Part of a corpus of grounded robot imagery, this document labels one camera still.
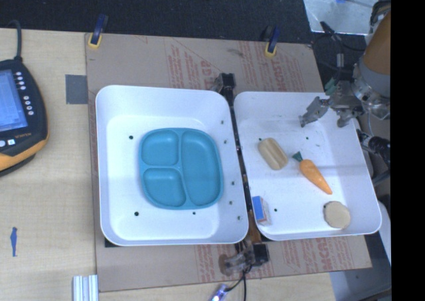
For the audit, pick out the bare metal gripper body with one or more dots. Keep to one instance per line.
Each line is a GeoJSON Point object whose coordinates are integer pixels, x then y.
{"type": "Point", "coordinates": [347, 98]}

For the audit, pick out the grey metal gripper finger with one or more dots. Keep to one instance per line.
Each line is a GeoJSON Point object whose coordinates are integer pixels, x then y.
{"type": "Point", "coordinates": [312, 114]}
{"type": "Point", "coordinates": [347, 118]}

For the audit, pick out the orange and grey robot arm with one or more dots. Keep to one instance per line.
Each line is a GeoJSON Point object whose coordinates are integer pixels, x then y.
{"type": "Point", "coordinates": [378, 50]}

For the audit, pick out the beige bread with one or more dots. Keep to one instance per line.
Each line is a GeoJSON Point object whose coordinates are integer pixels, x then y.
{"type": "Point", "coordinates": [273, 154]}

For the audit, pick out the orange carrot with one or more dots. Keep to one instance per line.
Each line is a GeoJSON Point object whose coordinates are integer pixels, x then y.
{"type": "Point", "coordinates": [313, 173]}

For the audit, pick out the thin black rod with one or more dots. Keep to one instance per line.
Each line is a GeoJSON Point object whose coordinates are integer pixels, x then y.
{"type": "Point", "coordinates": [239, 157]}

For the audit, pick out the white plastic tray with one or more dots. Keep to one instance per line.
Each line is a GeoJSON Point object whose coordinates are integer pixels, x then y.
{"type": "Point", "coordinates": [119, 166]}
{"type": "Point", "coordinates": [299, 206]}

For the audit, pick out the beige round biscuit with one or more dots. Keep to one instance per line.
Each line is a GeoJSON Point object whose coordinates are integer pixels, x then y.
{"type": "Point", "coordinates": [337, 215]}

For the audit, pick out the blue and white carton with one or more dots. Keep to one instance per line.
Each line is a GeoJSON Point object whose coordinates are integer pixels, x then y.
{"type": "Point", "coordinates": [259, 209]}

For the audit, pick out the blue divided plate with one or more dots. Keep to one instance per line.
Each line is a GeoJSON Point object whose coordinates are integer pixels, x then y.
{"type": "Point", "coordinates": [199, 166]}

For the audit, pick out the brown cardboard board red print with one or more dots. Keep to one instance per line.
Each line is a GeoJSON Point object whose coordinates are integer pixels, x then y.
{"type": "Point", "coordinates": [139, 57]}

